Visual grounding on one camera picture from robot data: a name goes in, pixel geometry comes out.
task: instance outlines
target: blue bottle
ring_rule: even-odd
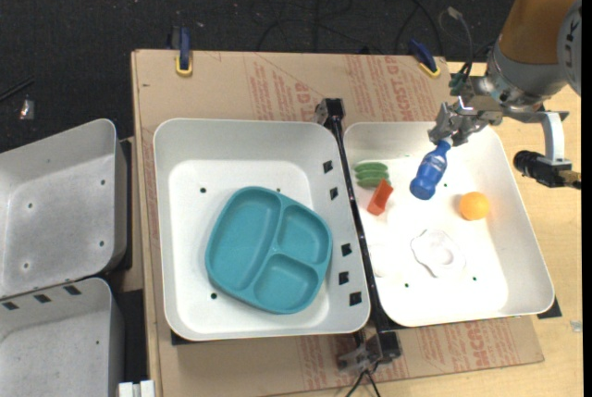
[[[417,169],[417,175],[409,185],[409,190],[420,200],[429,200],[436,192],[436,185],[442,179],[442,175],[448,166],[446,153],[452,147],[452,139],[446,138],[438,141],[436,148],[426,154]]]

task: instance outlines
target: cardboard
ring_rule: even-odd
[[[354,349],[351,336],[174,344],[163,309],[154,130],[169,118],[311,121],[315,106],[325,97],[343,99],[345,127],[359,121],[433,120],[439,104],[452,101],[446,63],[438,60],[441,74],[431,79],[411,56],[193,52],[193,73],[189,78],[181,78],[175,73],[174,55],[167,50],[139,50],[132,54],[131,60],[147,351],[150,378],[156,384],[157,395],[255,397],[351,386],[356,377],[337,369],[337,356]],[[531,128],[524,128],[528,134],[522,133],[512,148],[518,148],[527,139],[534,139],[529,141],[532,143],[540,141],[536,126]],[[536,188],[541,192],[543,187]],[[566,193],[569,202],[577,205],[577,198],[570,193]],[[538,225],[533,223],[533,226],[538,235]],[[581,222],[579,229],[576,224],[568,232],[573,244],[574,235],[577,239],[579,233],[581,238]],[[573,257],[577,259],[578,251],[574,251]],[[576,316],[578,312],[581,316],[581,308],[578,310],[576,306],[573,310]],[[536,325],[527,316],[403,329],[399,338],[403,356],[381,366],[375,375],[377,382],[406,382],[411,378],[544,360]],[[581,354],[572,351],[569,366],[575,365],[576,379],[566,378],[553,385],[561,391],[569,385],[577,389],[582,375],[577,369],[578,362]],[[539,373],[546,374],[544,369]],[[491,392],[495,391],[494,382],[492,379],[485,384],[492,387]],[[548,386],[542,384],[540,389]],[[432,387],[429,389],[434,393],[430,395],[436,395],[436,390],[438,395],[458,394]],[[488,395],[487,390],[478,390]],[[320,391],[319,395],[335,395],[335,392]]]

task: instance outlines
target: orange fruit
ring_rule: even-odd
[[[489,212],[489,200],[483,193],[470,192],[462,196],[459,210],[467,221],[483,219]]]

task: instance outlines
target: black fabric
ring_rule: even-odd
[[[499,34],[513,0],[0,0],[0,152],[110,118],[133,133],[130,53],[165,48],[188,27],[198,50],[406,54],[414,37],[434,55],[464,60]],[[34,118],[21,120],[23,102]]]

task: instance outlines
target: white tray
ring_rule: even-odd
[[[102,279],[0,302],[0,395],[115,397],[123,318]]]
[[[394,192],[380,216],[366,211],[372,191],[354,184],[364,232],[387,315],[406,327],[537,314],[553,303],[554,290],[498,135],[490,128],[448,152],[448,168],[432,199],[409,191],[419,163],[435,146],[432,122],[359,123],[344,134],[353,167],[364,160],[388,166]],[[484,193],[485,219],[466,221],[460,197]],[[410,246],[425,230],[442,230],[460,248],[462,272],[435,277]]]
[[[364,265],[339,150],[328,130],[310,122],[171,119],[154,135],[154,160],[165,312],[179,336],[206,341],[348,333],[364,326],[370,313]],[[332,232],[325,281],[299,313],[258,310],[208,279],[204,254],[212,228],[230,196],[247,186],[279,189],[313,209]]]
[[[127,239],[126,160],[98,119],[0,155],[0,299],[107,271]]]

